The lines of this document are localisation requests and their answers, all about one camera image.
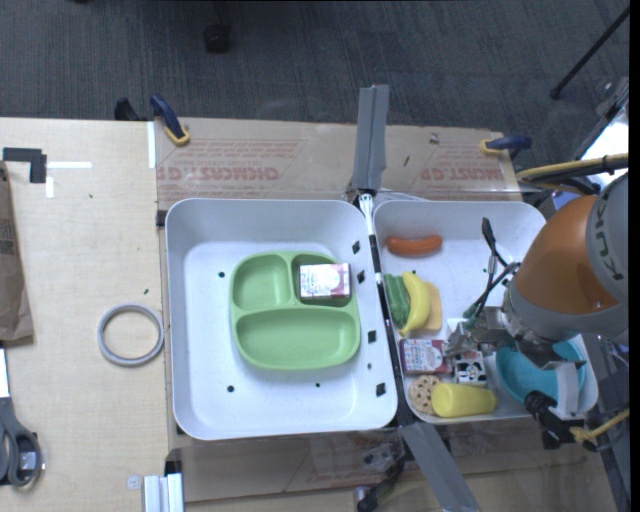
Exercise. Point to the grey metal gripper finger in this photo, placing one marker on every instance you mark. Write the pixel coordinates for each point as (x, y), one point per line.
(471, 340)
(454, 342)

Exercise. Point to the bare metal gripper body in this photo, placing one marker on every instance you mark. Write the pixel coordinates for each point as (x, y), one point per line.
(492, 330)

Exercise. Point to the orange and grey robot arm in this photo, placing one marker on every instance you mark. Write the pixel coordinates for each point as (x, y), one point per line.
(565, 260)

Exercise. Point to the black and white small carton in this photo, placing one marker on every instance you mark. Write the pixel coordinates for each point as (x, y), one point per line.
(471, 372)

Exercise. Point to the red and white carton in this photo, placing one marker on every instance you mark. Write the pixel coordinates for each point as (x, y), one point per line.
(422, 356)
(325, 281)

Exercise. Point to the blue bowl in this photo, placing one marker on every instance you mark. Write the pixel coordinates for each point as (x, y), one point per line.
(520, 377)

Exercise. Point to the yellow banana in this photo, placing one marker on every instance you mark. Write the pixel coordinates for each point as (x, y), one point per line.
(419, 300)

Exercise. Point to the yellow bottle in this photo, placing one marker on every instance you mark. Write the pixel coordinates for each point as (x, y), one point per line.
(462, 400)

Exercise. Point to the beige lotus root slice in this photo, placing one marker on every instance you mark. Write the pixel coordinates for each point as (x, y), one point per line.
(421, 394)

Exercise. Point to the white plastic tray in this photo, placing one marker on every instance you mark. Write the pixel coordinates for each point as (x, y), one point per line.
(210, 350)
(460, 270)

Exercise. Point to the green beans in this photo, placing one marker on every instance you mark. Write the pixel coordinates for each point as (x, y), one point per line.
(398, 300)

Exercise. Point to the orange sausage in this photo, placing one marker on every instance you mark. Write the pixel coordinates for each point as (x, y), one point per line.
(414, 245)

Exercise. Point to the green divided plate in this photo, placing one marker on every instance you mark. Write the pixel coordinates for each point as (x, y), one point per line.
(295, 337)

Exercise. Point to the brown cardboard board red print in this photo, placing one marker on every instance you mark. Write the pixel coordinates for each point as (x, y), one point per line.
(280, 165)

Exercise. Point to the black tripod leg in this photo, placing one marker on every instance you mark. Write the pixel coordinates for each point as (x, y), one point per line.
(590, 52)

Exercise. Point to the white tape roll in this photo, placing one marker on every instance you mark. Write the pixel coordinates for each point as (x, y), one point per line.
(106, 350)

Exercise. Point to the black chair caster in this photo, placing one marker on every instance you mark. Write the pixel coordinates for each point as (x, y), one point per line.
(218, 39)

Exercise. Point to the brown paper bag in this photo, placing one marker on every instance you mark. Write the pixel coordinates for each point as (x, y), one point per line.
(12, 280)

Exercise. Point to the grey scissors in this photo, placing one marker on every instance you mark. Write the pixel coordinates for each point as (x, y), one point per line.
(20, 450)

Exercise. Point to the black cylinder on white bracket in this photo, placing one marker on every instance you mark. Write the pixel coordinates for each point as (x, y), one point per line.
(567, 387)

